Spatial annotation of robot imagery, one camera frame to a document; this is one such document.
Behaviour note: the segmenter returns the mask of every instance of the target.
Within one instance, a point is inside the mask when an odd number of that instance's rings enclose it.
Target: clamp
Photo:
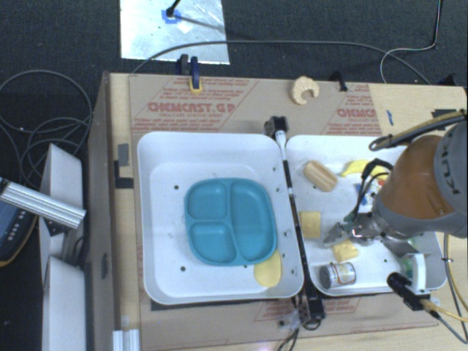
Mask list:
[[[200,68],[198,65],[198,57],[193,56],[190,59],[189,55],[182,55],[179,60],[175,63],[175,73],[177,75],[191,75],[189,85],[190,91],[198,95],[202,90],[202,82],[200,80]]]

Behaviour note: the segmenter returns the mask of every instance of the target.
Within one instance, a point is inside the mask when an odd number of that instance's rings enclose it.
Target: yellow food toy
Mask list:
[[[264,287],[275,287],[281,279],[281,257],[278,250],[265,261],[254,265],[254,277]]]
[[[333,190],[338,183],[336,175],[317,160],[309,161],[303,173],[309,181],[325,192]]]
[[[341,172],[340,176],[346,177],[348,174],[362,173],[368,163],[369,163],[369,160],[351,161],[346,166],[346,169],[343,172]],[[378,165],[371,171],[371,176],[375,176],[376,174],[379,174],[379,173],[388,173],[388,170]]]
[[[347,239],[340,244],[336,244],[331,247],[333,254],[335,255],[336,261],[341,263],[346,260],[353,259],[359,255],[358,249],[352,244],[352,241]]]
[[[302,236],[320,238],[320,212],[299,212]]]

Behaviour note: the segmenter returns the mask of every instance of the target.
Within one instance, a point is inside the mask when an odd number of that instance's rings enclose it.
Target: white tray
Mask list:
[[[387,277],[397,271],[404,273],[401,263],[379,241],[370,246],[355,243],[359,255],[350,262],[356,270],[356,283],[353,285],[325,289],[319,280],[319,269],[322,265],[336,263],[331,249],[321,247],[321,241],[336,222],[355,207],[357,191],[355,184],[361,182],[361,174],[348,175],[345,178],[339,174],[348,162],[357,159],[383,159],[392,164],[404,150],[402,147],[371,152],[368,145],[374,138],[348,136],[312,136],[298,135],[287,142],[287,157],[290,163],[292,186],[296,197],[298,211],[319,211],[321,213],[321,239],[306,239],[305,247],[309,261],[309,271],[315,286],[330,296],[363,295],[387,293],[392,289],[387,285]],[[317,160],[337,174],[339,181],[331,192],[315,189],[304,176],[303,168],[310,160]],[[360,212],[371,210],[371,200],[367,206],[361,206]],[[435,233],[424,233],[415,237],[415,247],[426,255],[427,271],[426,286],[430,289],[441,287],[446,280],[442,252]]]
[[[288,298],[303,285],[282,159],[264,135],[152,132],[138,143],[143,222],[143,276],[148,295],[163,304]],[[276,220],[282,277],[260,286],[253,265],[219,267],[191,252],[184,196],[209,178],[245,178],[267,191]]]

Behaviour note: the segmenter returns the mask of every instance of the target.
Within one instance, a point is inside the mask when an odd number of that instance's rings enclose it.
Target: blue tape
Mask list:
[[[166,9],[161,11],[161,16],[164,22],[166,22],[169,25],[173,25],[175,23],[182,22],[182,19],[179,17],[181,16],[181,13],[178,10],[174,10],[174,16],[173,17],[168,17],[166,14]]]
[[[359,194],[359,190],[361,189],[361,184],[354,184],[354,187],[356,188],[356,192]],[[363,196],[363,199],[361,201],[361,205],[367,205],[366,196]]]
[[[393,126],[392,113],[389,110],[387,110],[387,116],[388,116],[388,122],[390,122],[390,125]]]

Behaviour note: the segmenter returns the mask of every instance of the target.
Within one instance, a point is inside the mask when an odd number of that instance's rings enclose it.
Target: wire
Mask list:
[[[81,237],[79,237],[79,238],[75,241],[75,244],[73,245],[72,257],[75,256],[76,251],[77,251],[78,244],[79,244],[80,242],[83,242],[83,239],[84,239],[84,236],[81,236]]]
[[[15,143],[15,140],[13,139],[12,135],[8,132],[8,130],[5,129],[5,127],[2,126],[1,124],[0,124],[0,129],[7,136],[8,141],[11,143],[11,145],[13,147],[13,151],[15,152],[16,160],[18,162],[18,167],[20,167],[21,166],[21,155],[20,155],[20,151],[18,149],[18,146]],[[21,174],[18,177],[18,181],[21,182]]]
[[[453,279],[452,267],[450,264],[447,264],[447,266],[448,266],[448,279],[452,281],[453,289],[455,290],[455,293],[458,296],[458,299],[460,300],[461,305],[468,311],[468,304],[464,300],[463,296],[461,295],[460,289],[458,288],[456,281]]]
[[[447,309],[443,309],[443,308],[439,307],[438,305],[432,303],[429,299],[421,299],[421,304],[423,304],[424,309],[426,311],[435,311],[435,312],[443,313],[443,314],[446,314],[449,317],[454,318],[455,320],[462,321],[462,322],[468,322],[468,317],[458,316],[457,314],[454,314],[454,313],[448,311]]]
[[[302,327],[308,331],[315,331],[320,327],[320,325],[322,325],[322,320],[318,320],[317,322],[309,320],[302,324]]]
[[[458,291],[458,288],[455,290],[456,284],[455,284],[455,282],[453,280],[453,275],[451,273],[451,269],[450,269],[450,265],[449,265],[450,260],[448,259],[449,252],[450,252],[450,237],[449,237],[448,234],[445,234],[444,235],[445,271],[447,272],[448,285],[450,287],[453,302],[455,304],[456,311],[457,311],[458,315],[454,314],[452,312],[449,312],[446,309],[440,308],[439,306],[436,306],[434,303],[432,303],[431,301],[428,301],[427,299],[421,300],[421,303],[423,304],[425,310],[429,311],[429,313],[431,313],[434,317],[436,317],[460,342],[462,342],[463,344],[468,344],[468,332],[467,332],[467,327],[465,325],[465,323],[468,322],[468,318],[461,316],[461,310],[460,310],[460,306],[458,305],[457,295],[461,299],[464,306],[466,304],[463,301],[463,298],[461,297],[460,292]],[[452,317],[452,318],[454,318],[456,320],[461,321],[461,327],[463,328],[465,338],[463,339],[463,337],[457,331],[455,331],[455,329],[453,329],[450,326],[450,324],[448,324],[447,321],[445,321],[443,318],[441,318],[439,313],[437,313],[437,312],[446,314],[447,316],[450,316],[450,317]]]
[[[361,203],[363,201],[363,198],[364,196],[366,195],[366,193],[368,192],[372,182],[380,177],[380,176],[388,176],[389,173],[387,172],[381,172],[381,173],[378,173],[378,174],[375,174],[371,177],[371,179],[369,179],[369,181],[367,182],[367,184],[365,185],[366,183],[366,177],[363,178],[363,180],[361,181],[361,185],[359,186],[359,192],[358,192],[358,200],[356,202],[356,206],[354,207],[354,209],[351,211],[351,214],[353,215],[353,221],[356,220],[358,218],[358,213],[359,213],[359,208],[361,206]]]
[[[41,179],[42,174],[39,170],[39,166],[44,162],[44,159],[47,156],[47,149],[43,150],[45,151],[45,153],[40,155],[38,160],[33,160],[31,156],[31,152],[33,151],[33,149],[37,151],[37,149],[42,145],[55,143],[59,146],[65,145],[65,148],[71,147],[69,149],[71,149],[71,154],[74,156],[78,154],[79,150],[84,146],[86,138],[89,134],[89,130],[91,128],[93,107],[91,99],[89,98],[88,94],[85,92],[83,87],[81,87],[72,78],[62,73],[45,69],[27,70],[25,72],[19,72],[18,74],[13,75],[12,77],[6,79],[2,84],[0,84],[0,92],[2,92],[5,89],[5,87],[12,81],[33,74],[51,75],[53,77],[61,78],[66,82],[70,83],[79,91],[79,93],[83,97],[87,109],[87,116],[82,120],[72,117],[52,118],[47,121],[43,121],[34,129],[25,129],[23,127],[14,126],[10,122],[6,121],[3,115],[0,114],[1,130],[7,135],[8,140],[11,142],[18,161],[18,167],[20,171],[19,182],[24,181],[28,186],[34,189],[38,189],[39,187],[31,180],[31,177],[35,175],[39,178],[39,180]],[[8,132],[7,129],[29,136],[26,142],[26,148],[23,152],[20,152],[18,144],[12,138],[12,135]],[[78,140],[78,142],[75,142],[74,140],[72,140],[72,136],[78,133],[80,133],[80,137],[76,139]],[[26,169],[26,164],[29,165],[30,171]]]
[[[145,65],[147,65],[151,60],[157,59],[160,56],[165,55],[166,53],[173,52],[174,50],[180,50],[184,48],[189,48],[189,47],[200,47],[203,45],[239,45],[239,44],[245,44],[245,45],[343,45],[343,46],[350,46],[350,47],[359,47],[359,48],[366,48],[369,50],[374,50],[379,53],[383,53],[384,55],[387,53],[387,51],[380,49],[378,47],[374,47],[373,45],[367,45],[364,43],[358,43],[358,42],[340,42],[340,41],[322,41],[322,40],[215,40],[213,42],[193,42],[193,43],[187,43],[187,44],[182,44],[182,45],[176,45],[174,47],[168,48],[166,50],[162,50],[151,57],[147,58],[145,61],[143,61],[140,65],[135,67],[132,71],[132,74],[136,74],[142,69]],[[405,60],[395,57],[392,54],[388,54],[392,59],[397,60],[404,66],[406,66],[408,69],[412,70],[418,77],[420,77],[425,83],[430,85],[431,83],[429,80],[424,77],[418,70],[416,70],[412,65],[408,64]]]
[[[289,348],[288,351],[293,351],[294,349],[294,346],[295,346],[295,343],[297,342],[298,340],[298,335],[299,335],[299,328],[297,328],[296,330],[294,330],[279,346],[278,348],[276,349],[276,351],[282,351],[283,350],[283,347],[286,346],[289,342],[292,341],[292,344]]]
[[[385,79],[383,75],[383,62],[384,60],[388,57],[391,56],[392,53],[395,52],[423,52],[425,50],[431,50],[437,45],[437,40],[439,39],[439,24],[440,24],[440,12],[442,10],[442,0],[437,1],[437,16],[436,16],[436,25],[434,29],[434,38],[432,40],[432,43],[428,45],[427,47],[424,48],[395,48],[392,50],[389,50],[383,57],[382,60],[380,60],[380,76],[382,77],[383,83],[387,83],[387,80]]]
[[[438,317],[438,320],[439,320],[443,325],[445,325],[445,327],[446,327],[449,331],[451,331],[452,334],[453,334],[455,337],[457,337],[458,340],[459,340],[461,343],[468,344],[468,340],[463,339],[463,338],[460,336],[460,334],[458,334],[458,333],[456,332],[456,330],[455,330],[454,328],[452,328],[452,327],[450,326],[450,324],[449,324],[447,321],[445,321],[445,320],[444,320],[443,318],[441,318],[441,317]]]

